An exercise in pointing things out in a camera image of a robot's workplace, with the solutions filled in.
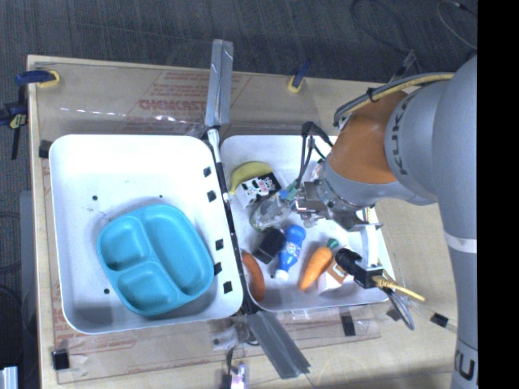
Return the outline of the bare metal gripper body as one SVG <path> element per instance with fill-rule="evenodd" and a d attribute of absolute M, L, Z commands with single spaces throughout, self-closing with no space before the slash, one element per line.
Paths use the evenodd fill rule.
<path fill-rule="evenodd" d="M 296 196 L 305 197 L 309 212 L 335 222 L 362 222 L 358 212 L 367 206 L 367 184 L 338 173 L 323 173 L 304 182 Z"/>

